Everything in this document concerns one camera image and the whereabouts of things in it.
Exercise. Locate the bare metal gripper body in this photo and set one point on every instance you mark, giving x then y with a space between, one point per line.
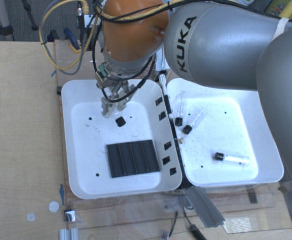
118 77

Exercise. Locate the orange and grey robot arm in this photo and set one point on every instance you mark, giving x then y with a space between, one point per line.
218 46

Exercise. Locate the clear tube with black cap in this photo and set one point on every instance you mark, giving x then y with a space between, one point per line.
178 121
232 158
120 121
187 129

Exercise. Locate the black grooved rectangular rack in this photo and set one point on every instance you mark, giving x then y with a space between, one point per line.
133 159

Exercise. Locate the black cylinder on white bracket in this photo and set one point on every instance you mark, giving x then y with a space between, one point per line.
81 21

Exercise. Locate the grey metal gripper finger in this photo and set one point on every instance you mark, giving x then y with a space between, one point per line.
107 107
122 103

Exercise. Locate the white plastic tray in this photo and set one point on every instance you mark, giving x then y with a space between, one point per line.
90 146
226 134

